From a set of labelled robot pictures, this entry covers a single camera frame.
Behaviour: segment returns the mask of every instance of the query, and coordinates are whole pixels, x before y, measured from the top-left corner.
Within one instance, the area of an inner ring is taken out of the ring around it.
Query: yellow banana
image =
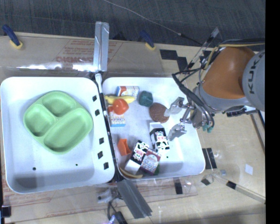
[[[128,104],[133,102],[134,100],[136,100],[136,97],[134,96],[107,96],[105,95],[105,100],[109,103],[109,104],[113,104],[113,102],[116,100],[116,99],[124,99]]]

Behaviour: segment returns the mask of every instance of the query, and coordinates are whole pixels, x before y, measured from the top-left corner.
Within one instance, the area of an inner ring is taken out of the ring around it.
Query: green plate
[[[73,97],[51,91],[24,113],[28,132],[47,150],[65,154],[79,144],[93,128],[93,119]]]

